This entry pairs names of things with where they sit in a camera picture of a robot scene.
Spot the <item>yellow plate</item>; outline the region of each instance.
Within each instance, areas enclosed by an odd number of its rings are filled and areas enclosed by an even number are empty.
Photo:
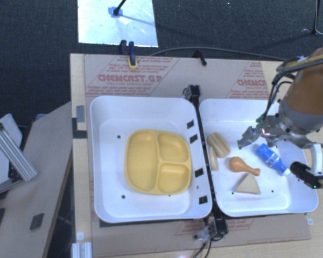
[[[124,159],[129,185],[142,193],[179,194],[190,184],[190,149],[176,134],[138,130],[128,139]]]

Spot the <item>white tray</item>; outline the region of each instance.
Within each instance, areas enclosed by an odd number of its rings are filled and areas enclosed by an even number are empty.
[[[181,98],[100,96],[90,106],[95,211],[104,221],[203,218],[212,209],[205,159],[194,106]],[[136,130],[155,129],[182,136],[189,144],[192,179],[184,192],[149,195],[134,190],[124,174],[127,139]],[[190,143],[190,138],[198,139]],[[195,171],[203,174],[195,177]],[[206,196],[207,202],[200,204]]]
[[[278,104],[274,105],[269,114],[277,112]],[[266,108],[266,101],[241,99],[207,99],[200,105],[200,113],[205,136],[218,132],[231,146],[227,158],[218,159],[219,171],[213,171],[213,183],[219,208],[232,217],[258,216],[266,214],[311,212],[318,205],[315,190],[303,181],[298,181],[294,174],[282,176],[269,168],[254,153],[254,144],[265,142],[259,138],[252,145],[238,148],[237,140],[249,126],[255,127],[255,119]],[[277,153],[282,162],[289,167],[292,162],[306,163],[304,152],[290,142],[278,142]],[[234,193],[236,184],[246,173],[234,173],[229,170],[229,160],[233,156],[241,157],[247,165],[260,168],[261,174],[256,181],[261,189],[260,195]]]

